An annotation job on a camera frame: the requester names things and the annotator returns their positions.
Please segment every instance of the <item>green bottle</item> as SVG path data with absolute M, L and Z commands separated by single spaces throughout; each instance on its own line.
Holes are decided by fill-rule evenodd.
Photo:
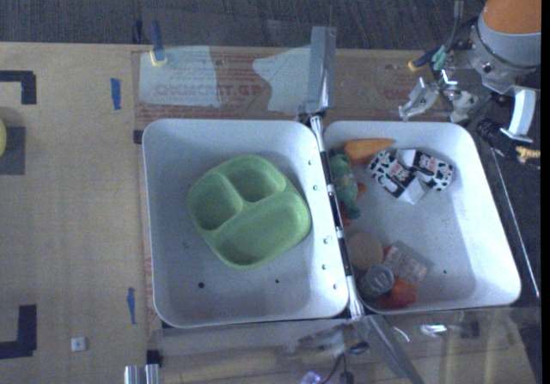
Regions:
M 344 203 L 345 213 L 350 219 L 357 219 L 361 211 L 357 207 L 358 183 L 351 171 L 349 158 L 341 149 L 333 151 L 328 160 L 330 172 L 333 176 L 334 189 L 339 201 Z

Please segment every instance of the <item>wooden surface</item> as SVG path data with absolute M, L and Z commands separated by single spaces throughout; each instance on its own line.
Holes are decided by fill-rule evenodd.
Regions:
M 126 365 L 144 365 L 150 323 L 157 329 L 159 321 L 146 306 L 151 292 L 144 267 L 147 220 L 140 197 L 141 151 L 132 141 L 131 60 L 142 50 L 0 44 L 0 70 L 32 70 L 38 87 L 38 104 L 22 106 L 20 85 L 0 83 L 0 117 L 7 126 L 25 126 L 27 135 L 25 174 L 0 175 L 0 342 L 16 337 L 19 305 L 38 309 L 37 350 L 32 357 L 0 360 L 2 384 L 116 383 L 123 382 Z M 375 53 L 346 55 L 357 62 Z M 369 76 L 367 69 L 358 77 Z M 120 80 L 119 110 L 112 78 Z M 409 84 L 399 86 L 402 97 Z M 131 323 L 128 288 L 135 290 L 137 324 Z M 504 327 L 504 335 L 497 328 L 475 349 L 440 343 L 414 363 L 433 382 L 464 381 L 457 380 L 460 376 L 479 383 L 506 377 L 534 382 L 517 332 Z M 73 337 L 86 337 L 88 349 L 71 352 Z M 272 348 L 217 350 L 209 337 L 188 352 L 177 337 L 161 345 L 166 347 L 162 374 L 172 383 L 298 382 L 304 368 L 326 373 L 333 364 L 330 356 L 317 358 L 315 349 L 298 363 L 286 362 L 281 350 Z M 353 371 L 363 381 L 402 382 L 379 358 L 355 363 Z

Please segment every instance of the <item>green divided plate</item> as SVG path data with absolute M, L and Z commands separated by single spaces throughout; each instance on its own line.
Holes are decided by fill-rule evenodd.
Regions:
M 239 269 L 274 259 L 311 228 L 298 190 L 256 155 L 238 156 L 202 175 L 189 190 L 187 208 L 211 250 Z

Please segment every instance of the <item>blue tape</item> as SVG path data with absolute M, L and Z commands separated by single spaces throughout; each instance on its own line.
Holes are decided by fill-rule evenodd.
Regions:
M 115 111 L 122 109 L 120 106 L 120 80 L 118 78 L 111 79 L 111 97 L 113 98 L 113 106 Z

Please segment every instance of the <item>brown round object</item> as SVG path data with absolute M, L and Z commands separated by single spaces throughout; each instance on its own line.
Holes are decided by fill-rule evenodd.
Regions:
M 356 233 L 345 240 L 351 263 L 359 270 L 368 270 L 372 265 L 381 264 L 384 252 L 381 242 L 367 233 Z

